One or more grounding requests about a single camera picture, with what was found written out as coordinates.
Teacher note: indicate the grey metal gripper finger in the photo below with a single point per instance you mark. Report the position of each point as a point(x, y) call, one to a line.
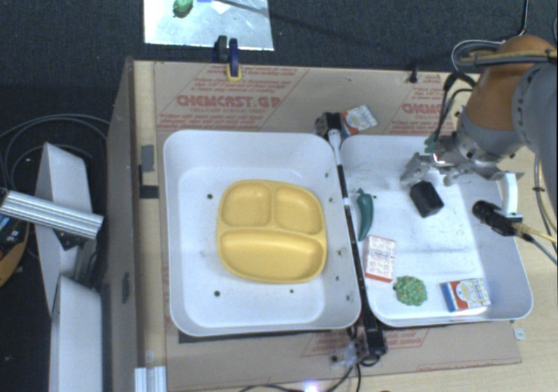
point(452, 177)
point(415, 167)

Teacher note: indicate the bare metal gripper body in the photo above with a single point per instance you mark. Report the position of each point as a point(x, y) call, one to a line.
point(463, 158)

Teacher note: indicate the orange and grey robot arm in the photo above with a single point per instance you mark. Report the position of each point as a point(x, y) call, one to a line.
point(492, 94)

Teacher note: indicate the black cube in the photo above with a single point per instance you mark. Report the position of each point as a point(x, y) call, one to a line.
point(426, 199)

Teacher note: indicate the green chili pepper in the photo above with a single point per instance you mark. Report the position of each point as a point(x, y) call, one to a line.
point(365, 211)

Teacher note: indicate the white plastic tray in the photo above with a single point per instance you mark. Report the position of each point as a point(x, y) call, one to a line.
point(444, 246)
point(196, 216)

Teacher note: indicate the blue red white carton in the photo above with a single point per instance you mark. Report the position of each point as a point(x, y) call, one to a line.
point(464, 294)
point(359, 118)

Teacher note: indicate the thin black and white rod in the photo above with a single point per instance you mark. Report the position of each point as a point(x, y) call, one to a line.
point(349, 203)

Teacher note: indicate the red and white carton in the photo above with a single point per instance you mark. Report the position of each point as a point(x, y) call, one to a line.
point(380, 257)

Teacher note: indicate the yellow divided plate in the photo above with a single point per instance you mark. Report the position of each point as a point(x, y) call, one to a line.
point(272, 231)

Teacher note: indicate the brown cardboard board red print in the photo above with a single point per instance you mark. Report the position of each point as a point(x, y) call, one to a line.
point(261, 94)

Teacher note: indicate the green toy vegetable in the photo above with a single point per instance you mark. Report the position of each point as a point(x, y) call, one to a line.
point(183, 6)

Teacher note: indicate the black cylinder on white bracket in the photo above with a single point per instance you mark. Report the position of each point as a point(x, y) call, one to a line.
point(491, 212)

